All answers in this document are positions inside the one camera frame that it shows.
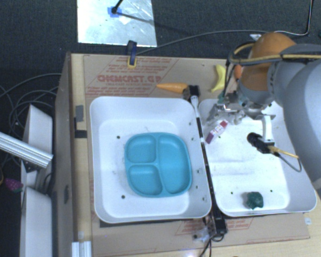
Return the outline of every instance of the orange carrot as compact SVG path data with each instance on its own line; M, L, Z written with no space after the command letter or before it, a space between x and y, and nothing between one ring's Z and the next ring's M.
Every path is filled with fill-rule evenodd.
M185 90L187 87L188 85L186 83L162 83L157 85L157 88L176 93L183 93L183 90Z
M242 69L241 65L236 65L234 67L234 78L238 81L241 77Z

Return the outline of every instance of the blue plate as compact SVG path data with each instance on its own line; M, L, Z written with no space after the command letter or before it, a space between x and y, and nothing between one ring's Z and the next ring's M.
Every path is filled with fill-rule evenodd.
M192 184L187 146L174 134L158 132L131 137L125 145L125 167L129 186L141 196L180 195Z

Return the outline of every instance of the metal sheet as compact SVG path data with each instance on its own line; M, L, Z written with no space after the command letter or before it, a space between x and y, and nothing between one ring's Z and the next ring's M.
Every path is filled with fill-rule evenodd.
M156 47L151 0L124 0L118 12L109 8L119 0L78 0L78 41L80 43L126 45L129 40L139 47Z

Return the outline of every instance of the blue tape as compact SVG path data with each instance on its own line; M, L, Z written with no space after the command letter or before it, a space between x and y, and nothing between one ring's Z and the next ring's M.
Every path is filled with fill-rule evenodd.
M127 47L126 47L126 55L130 56L130 60L128 64L130 66L134 65L134 61L136 58L136 53L137 53L137 42L134 42L132 40L129 40Z
M117 13L112 13L112 9L113 8L114 8L113 6L109 6L107 8L107 12L108 12L109 16L112 17L112 18L119 17L118 13L122 13L123 11L121 10L121 8L118 8Z

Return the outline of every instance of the black carpet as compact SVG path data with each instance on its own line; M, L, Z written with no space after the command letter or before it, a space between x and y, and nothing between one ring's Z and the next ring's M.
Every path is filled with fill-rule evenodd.
M304 33L309 0L152 0L157 43L226 29L285 30ZM315 0L309 36L298 43L321 44L321 0ZM150 56L226 58L237 44L251 40L247 33L216 34L156 49ZM0 84L9 89L39 74L60 72L65 53L124 54L125 47L77 43L77 0L0 0ZM24 93L50 89L58 77L29 82L10 94L16 103ZM53 103L47 97L45 102ZM52 114L48 108L41 106ZM11 111L0 99L0 131L9 132ZM4 175L19 179L20 169L6 163ZM0 187L0 256L19 255L20 194Z

